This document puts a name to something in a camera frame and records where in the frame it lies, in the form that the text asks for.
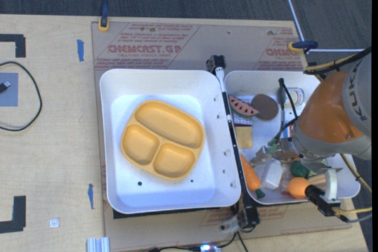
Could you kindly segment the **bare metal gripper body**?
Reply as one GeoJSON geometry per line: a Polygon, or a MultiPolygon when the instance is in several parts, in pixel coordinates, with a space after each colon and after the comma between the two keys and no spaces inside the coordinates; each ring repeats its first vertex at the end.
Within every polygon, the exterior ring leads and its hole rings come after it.
{"type": "Polygon", "coordinates": [[[339,172],[343,168],[341,165],[330,163],[326,156],[313,154],[293,138],[282,138],[280,144],[284,153],[293,152],[299,157],[302,165],[315,174],[325,173],[329,169],[339,172]]]}

